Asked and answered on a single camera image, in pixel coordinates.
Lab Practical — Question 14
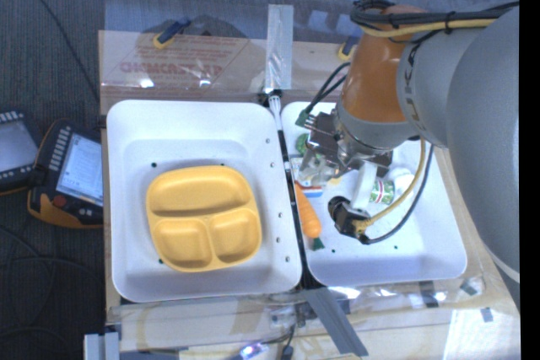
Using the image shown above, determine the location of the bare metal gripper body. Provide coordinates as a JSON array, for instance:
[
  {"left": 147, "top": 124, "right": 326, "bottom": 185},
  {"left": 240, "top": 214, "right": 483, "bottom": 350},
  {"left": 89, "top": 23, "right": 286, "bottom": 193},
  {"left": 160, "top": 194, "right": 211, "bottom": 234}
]
[{"left": 304, "top": 110, "right": 394, "bottom": 178}]

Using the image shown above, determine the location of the green round can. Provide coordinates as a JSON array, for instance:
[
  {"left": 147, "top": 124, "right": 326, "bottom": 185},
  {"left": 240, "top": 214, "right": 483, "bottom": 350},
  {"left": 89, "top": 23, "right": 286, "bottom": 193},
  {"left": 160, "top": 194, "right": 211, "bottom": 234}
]
[{"left": 294, "top": 132, "right": 314, "bottom": 155}]

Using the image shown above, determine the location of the white carton red blue print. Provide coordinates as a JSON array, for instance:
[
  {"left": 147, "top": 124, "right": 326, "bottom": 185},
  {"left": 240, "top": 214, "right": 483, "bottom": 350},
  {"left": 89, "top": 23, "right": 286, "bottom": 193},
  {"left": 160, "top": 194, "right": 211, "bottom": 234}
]
[{"left": 289, "top": 155, "right": 326, "bottom": 200}]

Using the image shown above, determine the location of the orange carrot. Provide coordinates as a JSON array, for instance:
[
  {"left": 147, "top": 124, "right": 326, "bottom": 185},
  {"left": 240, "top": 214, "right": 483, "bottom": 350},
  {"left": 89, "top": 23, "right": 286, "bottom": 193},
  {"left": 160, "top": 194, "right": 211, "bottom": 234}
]
[{"left": 294, "top": 180, "right": 326, "bottom": 252}]

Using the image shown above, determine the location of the white bottle green label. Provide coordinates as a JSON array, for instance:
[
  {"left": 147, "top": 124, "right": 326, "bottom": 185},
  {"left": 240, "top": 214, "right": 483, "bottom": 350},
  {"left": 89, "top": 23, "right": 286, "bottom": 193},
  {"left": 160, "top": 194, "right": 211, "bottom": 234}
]
[{"left": 368, "top": 170, "right": 417, "bottom": 207}]

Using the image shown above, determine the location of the white plastic tray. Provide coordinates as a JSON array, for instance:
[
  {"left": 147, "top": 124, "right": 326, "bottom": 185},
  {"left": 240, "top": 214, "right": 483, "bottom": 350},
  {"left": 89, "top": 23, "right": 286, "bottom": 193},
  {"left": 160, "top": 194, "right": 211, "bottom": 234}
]
[
  {"left": 280, "top": 100, "right": 468, "bottom": 288},
  {"left": 105, "top": 99, "right": 304, "bottom": 304}
]

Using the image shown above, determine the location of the yellow divided plate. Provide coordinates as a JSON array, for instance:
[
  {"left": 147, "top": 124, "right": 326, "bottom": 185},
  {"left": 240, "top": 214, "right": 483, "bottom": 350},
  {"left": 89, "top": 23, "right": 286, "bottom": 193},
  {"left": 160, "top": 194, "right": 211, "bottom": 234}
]
[{"left": 145, "top": 164, "right": 263, "bottom": 273}]

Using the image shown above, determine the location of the brown cardboard board red print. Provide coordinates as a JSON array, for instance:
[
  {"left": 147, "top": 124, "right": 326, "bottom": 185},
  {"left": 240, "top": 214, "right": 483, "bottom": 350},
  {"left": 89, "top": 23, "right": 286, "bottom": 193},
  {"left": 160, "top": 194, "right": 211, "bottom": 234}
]
[{"left": 97, "top": 29, "right": 521, "bottom": 334}]

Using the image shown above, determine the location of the black cylinder on white bracket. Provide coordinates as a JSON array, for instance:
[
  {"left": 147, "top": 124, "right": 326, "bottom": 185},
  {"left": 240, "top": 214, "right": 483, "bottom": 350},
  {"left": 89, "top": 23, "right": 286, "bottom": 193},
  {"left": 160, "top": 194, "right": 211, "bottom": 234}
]
[{"left": 327, "top": 162, "right": 381, "bottom": 244}]

